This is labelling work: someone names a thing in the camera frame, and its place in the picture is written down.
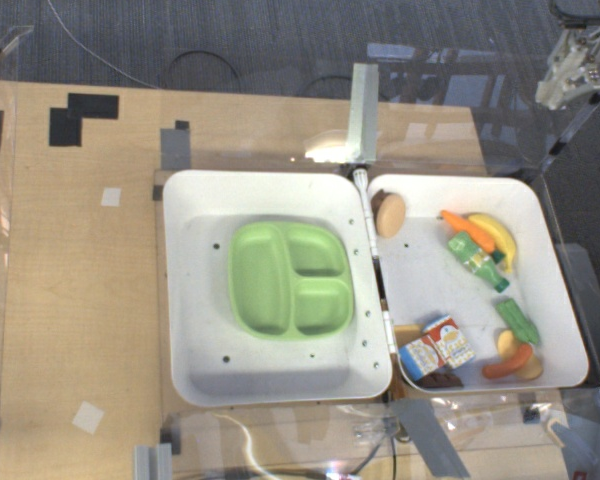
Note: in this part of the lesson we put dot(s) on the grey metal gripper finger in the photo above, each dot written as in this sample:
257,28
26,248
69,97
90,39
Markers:
587,80
560,70

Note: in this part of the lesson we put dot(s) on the yellow banana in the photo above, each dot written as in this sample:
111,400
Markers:
502,233

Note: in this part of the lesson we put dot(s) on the orange carrot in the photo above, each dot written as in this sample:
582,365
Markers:
467,228

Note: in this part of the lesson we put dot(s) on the green bottle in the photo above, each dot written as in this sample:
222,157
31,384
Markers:
472,258

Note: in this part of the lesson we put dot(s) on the black and white thin rod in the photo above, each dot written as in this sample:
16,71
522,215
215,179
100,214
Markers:
369,218

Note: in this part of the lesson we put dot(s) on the green toy vegetable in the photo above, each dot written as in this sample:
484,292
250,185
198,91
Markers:
517,320

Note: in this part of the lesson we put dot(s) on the white plastic tray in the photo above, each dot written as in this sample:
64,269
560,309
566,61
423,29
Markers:
200,288
430,288

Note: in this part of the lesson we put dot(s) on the pale yellow toy food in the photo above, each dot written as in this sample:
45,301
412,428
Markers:
506,342

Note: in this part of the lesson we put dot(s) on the red and white carton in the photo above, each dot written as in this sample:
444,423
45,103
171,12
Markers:
452,343

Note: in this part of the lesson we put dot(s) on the orange sausage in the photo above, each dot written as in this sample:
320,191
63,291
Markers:
507,365

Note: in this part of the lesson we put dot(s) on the tan toy bread slice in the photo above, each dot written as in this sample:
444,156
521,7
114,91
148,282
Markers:
406,333

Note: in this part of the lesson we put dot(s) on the blue and white carton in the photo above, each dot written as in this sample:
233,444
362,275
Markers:
420,358

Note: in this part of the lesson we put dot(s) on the brown chocolate bar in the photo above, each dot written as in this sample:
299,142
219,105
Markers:
440,381

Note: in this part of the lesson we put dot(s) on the green divided plate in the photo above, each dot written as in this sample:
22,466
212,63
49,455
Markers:
260,278

